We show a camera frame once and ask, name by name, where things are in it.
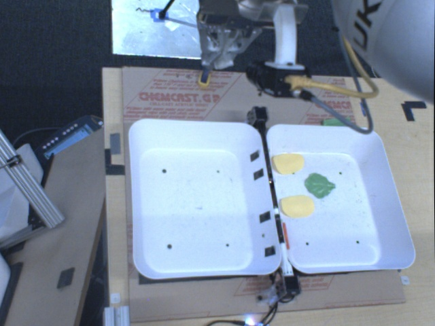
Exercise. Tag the green flat piece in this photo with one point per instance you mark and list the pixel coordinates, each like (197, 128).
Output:
(334, 122)

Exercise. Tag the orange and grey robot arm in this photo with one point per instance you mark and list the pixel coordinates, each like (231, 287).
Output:
(391, 29)

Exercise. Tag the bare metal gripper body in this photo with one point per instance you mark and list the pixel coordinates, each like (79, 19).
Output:
(231, 9)

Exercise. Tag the thin black and white rod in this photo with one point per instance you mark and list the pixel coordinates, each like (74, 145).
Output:
(274, 195)

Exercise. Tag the brown cardboard board red print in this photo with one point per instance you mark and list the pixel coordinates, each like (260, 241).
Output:
(204, 297)

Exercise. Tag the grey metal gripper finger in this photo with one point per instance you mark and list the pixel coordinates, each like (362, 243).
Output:
(229, 51)
(208, 51)

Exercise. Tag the green leaf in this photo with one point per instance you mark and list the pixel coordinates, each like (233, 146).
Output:
(317, 185)

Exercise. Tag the yellow oval slice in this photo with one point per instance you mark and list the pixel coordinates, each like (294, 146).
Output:
(297, 206)
(288, 163)

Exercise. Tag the white plastic tray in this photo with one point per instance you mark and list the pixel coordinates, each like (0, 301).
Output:
(197, 209)
(340, 222)

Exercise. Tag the black cylinder on white bracket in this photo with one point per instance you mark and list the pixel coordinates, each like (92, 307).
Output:
(284, 39)

